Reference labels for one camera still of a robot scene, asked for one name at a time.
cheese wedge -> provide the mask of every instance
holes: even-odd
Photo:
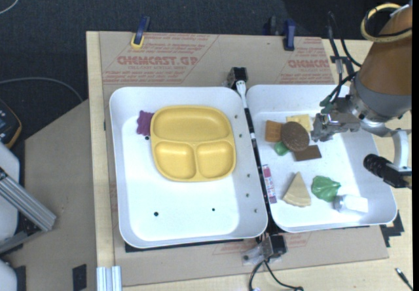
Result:
[[[304,180],[302,180],[300,172],[295,175],[282,200],[299,207],[310,206],[312,204],[311,196],[308,193]]]

purple object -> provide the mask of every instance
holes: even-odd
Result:
[[[139,117],[137,119],[138,127],[137,134],[150,136],[151,118],[154,113],[147,113],[146,111],[139,111]]]

yellow cheese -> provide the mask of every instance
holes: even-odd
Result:
[[[308,114],[287,116],[287,122],[297,122],[308,132],[311,131],[310,116]]]
[[[310,206],[312,204],[311,196],[308,193],[304,180],[302,180],[300,172],[295,175],[282,200],[299,207]]]

black bracket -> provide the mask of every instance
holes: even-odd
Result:
[[[246,82],[248,79],[249,78],[247,76],[246,68],[231,68],[230,72],[227,75],[227,87],[231,88],[232,90],[236,90],[236,81],[242,80]]]
[[[73,291],[81,291],[87,288],[87,265],[82,264],[73,269]]]
[[[388,227],[387,225],[380,225],[380,227],[387,248],[390,247],[390,237],[401,236],[401,234],[405,231],[403,223],[401,222],[399,211],[397,211],[392,227]]]
[[[26,291],[26,266],[22,265],[14,269],[18,279],[17,291]]]

label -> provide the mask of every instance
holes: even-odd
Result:
[[[264,183],[266,186],[266,192],[268,194],[269,203],[276,204],[278,201],[276,200],[274,182],[272,180],[272,175],[270,174],[269,166],[263,165],[262,171],[263,171],[263,178],[264,178]]]
[[[135,50],[128,44],[102,71],[105,85],[178,85],[218,36],[147,33]]]
[[[297,37],[295,40],[295,50],[287,57],[275,83],[282,85],[333,84],[329,60],[321,39]]]

